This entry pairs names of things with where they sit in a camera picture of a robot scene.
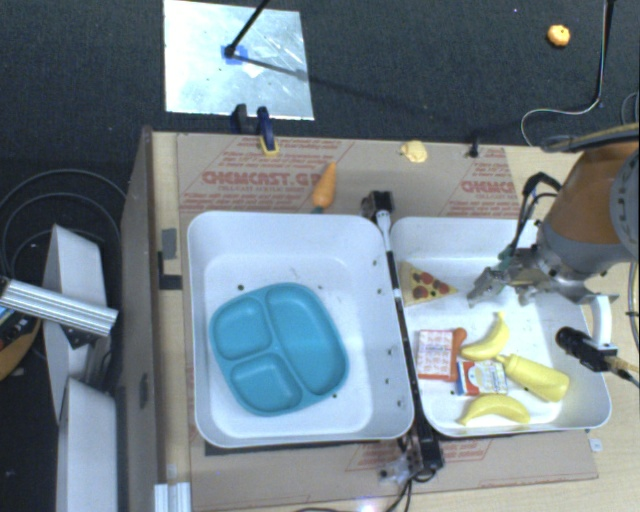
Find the toy pizza slice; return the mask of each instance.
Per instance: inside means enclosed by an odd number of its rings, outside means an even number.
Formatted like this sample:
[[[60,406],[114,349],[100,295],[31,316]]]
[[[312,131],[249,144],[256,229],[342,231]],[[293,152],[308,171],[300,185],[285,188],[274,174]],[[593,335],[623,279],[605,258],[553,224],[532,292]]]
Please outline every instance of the toy pizza slice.
[[[406,261],[400,263],[400,289],[405,306],[439,299],[458,290]]]

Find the yellow banana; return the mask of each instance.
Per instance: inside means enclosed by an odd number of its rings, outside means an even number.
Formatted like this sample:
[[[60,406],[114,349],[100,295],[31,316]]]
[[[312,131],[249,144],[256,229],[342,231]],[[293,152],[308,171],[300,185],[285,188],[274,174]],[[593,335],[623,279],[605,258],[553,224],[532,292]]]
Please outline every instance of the yellow banana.
[[[487,336],[473,345],[462,347],[460,355],[471,361],[485,361],[497,356],[509,340],[509,327],[504,322],[504,313],[496,313],[496,319]]]
[[[473,418],[487,414],[498,414],[518,423],[529,423],[531,420],[529,411],[518,400],[507,395],[491,393],[480,395],[471,402],[467,412],[458,420],[458,423],[466,426]]]

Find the blue plate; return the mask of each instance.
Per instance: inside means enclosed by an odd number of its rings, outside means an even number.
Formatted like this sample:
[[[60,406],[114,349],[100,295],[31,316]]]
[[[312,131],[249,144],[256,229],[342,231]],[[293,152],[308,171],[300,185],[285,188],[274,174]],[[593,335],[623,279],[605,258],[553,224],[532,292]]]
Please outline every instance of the blue plate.
[[[225,380],[248,411],[275,416],[335,394],[347,354],[329,313],[309,288],[267,286],[225,303],[209,340]]]

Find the brown cylinder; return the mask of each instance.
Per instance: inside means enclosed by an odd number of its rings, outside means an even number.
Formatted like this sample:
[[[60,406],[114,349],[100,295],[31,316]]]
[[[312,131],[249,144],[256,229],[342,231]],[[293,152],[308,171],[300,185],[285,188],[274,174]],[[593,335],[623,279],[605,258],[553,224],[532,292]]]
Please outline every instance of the brown cylinder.
[[[576,242],[620,243],[611,223],[609,195],[620,167],[637,147],[631,142],[585,151],[547,215],[556,233]]]

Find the silver metal sheet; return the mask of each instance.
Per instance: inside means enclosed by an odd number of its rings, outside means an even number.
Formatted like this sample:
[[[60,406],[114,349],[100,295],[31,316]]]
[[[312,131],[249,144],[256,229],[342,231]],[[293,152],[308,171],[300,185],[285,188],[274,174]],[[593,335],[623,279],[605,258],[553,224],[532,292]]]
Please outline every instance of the silver metal sheet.
[[[164,2],[166,109],[249,115],[266,106],[272,117],[313,120],[300,15],[266,9],[238,46],[245,60],[223,51],[253,9],[177,0]]]

